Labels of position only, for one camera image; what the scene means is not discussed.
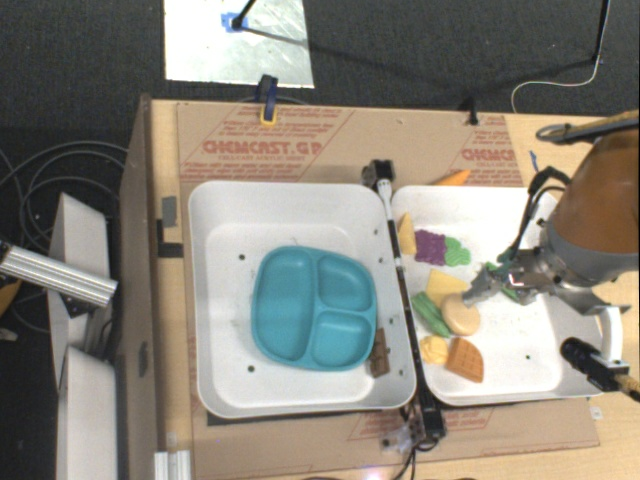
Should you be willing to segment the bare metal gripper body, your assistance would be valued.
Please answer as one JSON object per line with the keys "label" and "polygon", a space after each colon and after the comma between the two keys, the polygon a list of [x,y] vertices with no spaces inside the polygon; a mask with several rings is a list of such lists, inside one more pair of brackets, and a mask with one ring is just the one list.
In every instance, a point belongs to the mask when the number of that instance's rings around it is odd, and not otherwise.
{"label": "bare metal gripper body", "polygon": [[562,278],[542,261],[541,249],[514,251],[507,248],[498,257],[501,291],[520,305],[529,305],[539,295],[556,296]]}

